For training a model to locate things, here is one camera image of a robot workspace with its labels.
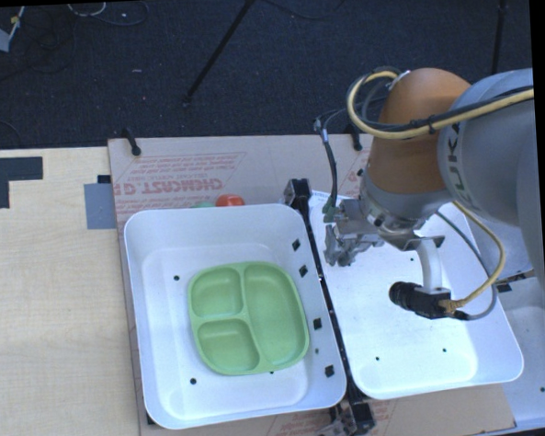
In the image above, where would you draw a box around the green divided plate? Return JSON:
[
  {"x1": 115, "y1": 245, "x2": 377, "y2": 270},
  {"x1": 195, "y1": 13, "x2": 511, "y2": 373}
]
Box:
[{"x1": 184, "y1": 258, "x2": 313, "y2": 380}]

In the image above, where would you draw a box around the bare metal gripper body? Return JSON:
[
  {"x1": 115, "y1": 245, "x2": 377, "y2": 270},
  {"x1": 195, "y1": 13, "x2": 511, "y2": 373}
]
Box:
[{"x1": 332, "y1": 193, "x2": 428, "y2": 255}]

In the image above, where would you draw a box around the black block with thin wires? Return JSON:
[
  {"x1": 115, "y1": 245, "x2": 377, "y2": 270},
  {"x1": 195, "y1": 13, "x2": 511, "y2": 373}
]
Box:
[
  {"x1": 314, "y1": 399, "x2": 375, "y2": 436},
  {"x1": 282, "y1": 177, "x2": 313, "y2": 209}
]

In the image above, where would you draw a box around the brown cardboard board, red print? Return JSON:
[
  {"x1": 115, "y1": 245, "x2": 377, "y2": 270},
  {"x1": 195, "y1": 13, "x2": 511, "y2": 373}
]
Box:
[{"x1": 107, "y1": 114, "x2": 517, "y2": 436}]

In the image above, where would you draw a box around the black cylinder on white bracket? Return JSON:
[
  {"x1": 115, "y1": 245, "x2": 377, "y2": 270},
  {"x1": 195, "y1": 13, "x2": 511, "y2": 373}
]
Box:
[{"x1": 384, "y1": 233, "x2": 456, "y2": 323}]

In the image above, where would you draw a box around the orange-red round toy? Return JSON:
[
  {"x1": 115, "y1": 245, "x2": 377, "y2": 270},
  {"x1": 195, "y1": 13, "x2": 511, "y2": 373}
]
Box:
[{"x1": 214, "y1": 193, "x2": 247, "y2": 209}]

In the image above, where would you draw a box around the white plastic tray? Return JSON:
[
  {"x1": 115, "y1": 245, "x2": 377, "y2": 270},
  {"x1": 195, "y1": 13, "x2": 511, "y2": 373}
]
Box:
[
  {"x1": 307, "y1": 178, "x2": 527, "y2": 405},
  {"x1": 122, "y1": 198, "x2": 350, "y2": 432}
]

